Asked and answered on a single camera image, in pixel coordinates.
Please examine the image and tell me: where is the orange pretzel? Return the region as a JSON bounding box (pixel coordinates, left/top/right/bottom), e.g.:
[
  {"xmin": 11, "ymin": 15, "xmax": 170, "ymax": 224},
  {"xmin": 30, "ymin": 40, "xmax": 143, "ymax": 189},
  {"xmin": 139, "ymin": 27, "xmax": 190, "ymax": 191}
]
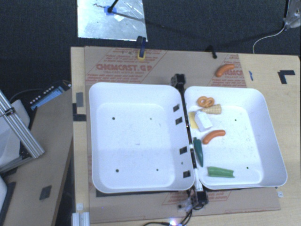
[{"xmin": 197, "ymin": 96, "xmax": 215, "ymax": 108}]

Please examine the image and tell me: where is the thin black and white rod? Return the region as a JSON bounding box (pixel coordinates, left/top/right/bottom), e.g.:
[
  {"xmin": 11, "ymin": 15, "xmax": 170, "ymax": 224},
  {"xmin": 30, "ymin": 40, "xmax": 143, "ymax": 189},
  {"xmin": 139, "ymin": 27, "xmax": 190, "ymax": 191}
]
[{"xmin": 179, "ymin": 85, "xmax": 203, "ymax": 193}]

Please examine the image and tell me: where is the yellow cheese slice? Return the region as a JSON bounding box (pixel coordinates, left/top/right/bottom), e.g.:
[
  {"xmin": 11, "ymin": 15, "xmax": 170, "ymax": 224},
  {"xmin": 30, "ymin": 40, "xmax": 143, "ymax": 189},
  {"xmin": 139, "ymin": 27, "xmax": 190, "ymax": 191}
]
[{"xmin": 188, "ymin": 112, "xmax": 199, "ymax": 130}]

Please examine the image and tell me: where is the green bean pod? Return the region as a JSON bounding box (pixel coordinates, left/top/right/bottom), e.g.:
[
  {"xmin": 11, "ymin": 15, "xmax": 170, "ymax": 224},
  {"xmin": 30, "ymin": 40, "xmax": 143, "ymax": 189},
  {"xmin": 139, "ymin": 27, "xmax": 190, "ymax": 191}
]
[{"xmin": 207, "ymin": 166, "xmax": 235, "ymax": 178}]

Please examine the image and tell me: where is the white plastic tray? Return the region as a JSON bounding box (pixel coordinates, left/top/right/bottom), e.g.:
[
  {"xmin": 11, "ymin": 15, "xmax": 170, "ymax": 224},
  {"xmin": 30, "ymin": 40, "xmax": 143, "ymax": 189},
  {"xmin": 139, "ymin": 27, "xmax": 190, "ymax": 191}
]
[
  {"xmin": 184, "ymin": 86, "xmax": 288, "ymax": 191},
  {"xmin": 88, "ymin": 81, "xmax": 196, "ymax": 194}
]

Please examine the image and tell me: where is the white carton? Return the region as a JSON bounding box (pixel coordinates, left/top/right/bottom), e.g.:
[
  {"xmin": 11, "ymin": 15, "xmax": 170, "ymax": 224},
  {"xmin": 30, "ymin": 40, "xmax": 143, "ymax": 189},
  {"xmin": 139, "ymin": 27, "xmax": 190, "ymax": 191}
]
[{"xmin": 194, "ymin": 111, "xmax": 213, "ymax": 133}]

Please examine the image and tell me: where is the brown cardboard board red print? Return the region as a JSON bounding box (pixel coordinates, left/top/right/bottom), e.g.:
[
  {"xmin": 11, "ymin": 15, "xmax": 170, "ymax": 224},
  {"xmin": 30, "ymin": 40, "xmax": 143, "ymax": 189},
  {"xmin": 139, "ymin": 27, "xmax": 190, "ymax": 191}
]
[{"xmin": 84, "ymin": 46, "xmax": 282, "ymax": 224}]

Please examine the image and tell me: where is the beige waffle cone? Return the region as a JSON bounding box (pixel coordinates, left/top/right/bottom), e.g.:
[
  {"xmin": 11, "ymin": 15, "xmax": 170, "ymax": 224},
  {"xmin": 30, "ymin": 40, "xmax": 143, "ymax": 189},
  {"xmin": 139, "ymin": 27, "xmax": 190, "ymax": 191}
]
[{"xmin": 202, "ymin": 104, "xmax": 222, "ymax": 115}]

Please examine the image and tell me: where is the dark green chili pepper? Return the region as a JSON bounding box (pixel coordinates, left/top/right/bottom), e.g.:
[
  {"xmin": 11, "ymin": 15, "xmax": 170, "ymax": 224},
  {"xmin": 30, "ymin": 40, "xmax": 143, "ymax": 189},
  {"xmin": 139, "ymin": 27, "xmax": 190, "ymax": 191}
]
[{"xmin": 192, "ymin": 137, "xmax": 204, "ymax": 168}]

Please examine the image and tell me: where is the orange sausage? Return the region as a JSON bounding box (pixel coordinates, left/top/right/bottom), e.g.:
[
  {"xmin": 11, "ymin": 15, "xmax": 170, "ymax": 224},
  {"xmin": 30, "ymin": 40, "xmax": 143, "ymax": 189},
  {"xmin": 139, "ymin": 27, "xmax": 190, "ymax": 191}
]
[
  {"xmin": 215, "ymin": 64, "xmax": 236, "ymax": 78},
  {"xmin": 202, "ymin": 129, "xmax": 226, "ymax": 145}
]

